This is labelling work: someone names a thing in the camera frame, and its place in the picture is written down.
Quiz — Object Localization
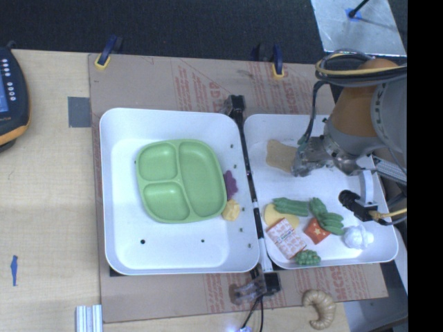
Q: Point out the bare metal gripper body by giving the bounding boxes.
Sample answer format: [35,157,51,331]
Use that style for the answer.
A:
[291,135,361,178]

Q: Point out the white plastic tray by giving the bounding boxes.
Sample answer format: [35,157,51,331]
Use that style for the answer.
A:
[99,107,261,277]
[243,113,399,270]

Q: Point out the tan flat biscuit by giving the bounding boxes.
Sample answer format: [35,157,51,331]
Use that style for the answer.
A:
[265,139,299,174]

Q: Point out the green pea pods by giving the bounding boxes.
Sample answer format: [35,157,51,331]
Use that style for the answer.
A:
[271,197,310,218]
[308,196,346,237]

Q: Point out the thin black and white rod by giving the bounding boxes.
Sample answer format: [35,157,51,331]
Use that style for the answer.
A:
[235,108,273,273]

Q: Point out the red packet with yellow star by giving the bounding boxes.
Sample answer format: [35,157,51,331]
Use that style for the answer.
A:
[303,217,332,246]

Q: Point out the yellow round slice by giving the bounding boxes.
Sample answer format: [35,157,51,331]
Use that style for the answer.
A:
[264,203,300,230]

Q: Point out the white crumpled lump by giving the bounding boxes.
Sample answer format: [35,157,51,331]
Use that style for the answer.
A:
[343,224,375,250]

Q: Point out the orange and white carton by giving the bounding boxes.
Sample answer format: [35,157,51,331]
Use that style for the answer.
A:
[265,217,308,261]

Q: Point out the purple grapes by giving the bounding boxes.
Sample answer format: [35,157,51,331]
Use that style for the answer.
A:
[223,169,240,201]

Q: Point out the green grapes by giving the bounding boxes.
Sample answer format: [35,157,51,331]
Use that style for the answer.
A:
[294,249,322,267]

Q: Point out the yellow lumpy toy food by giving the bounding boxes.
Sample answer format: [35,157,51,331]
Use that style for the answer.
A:
[221,199,242,222]

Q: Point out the green divided plate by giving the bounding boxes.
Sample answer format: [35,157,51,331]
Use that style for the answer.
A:
[134,138,228,225]

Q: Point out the tan croissant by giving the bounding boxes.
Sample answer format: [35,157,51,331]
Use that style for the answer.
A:
[301,288,338,331]

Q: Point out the brown cardboard board red print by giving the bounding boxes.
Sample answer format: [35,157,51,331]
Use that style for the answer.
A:
[87,53,390,324]

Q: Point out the black cylinder on white bracket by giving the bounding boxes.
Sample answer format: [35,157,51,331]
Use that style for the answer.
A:
[338,169,380,223]

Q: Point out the black block with thin wires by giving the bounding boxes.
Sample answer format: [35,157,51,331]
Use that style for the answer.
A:
[228,271,282,306]
[223,94,247,118]

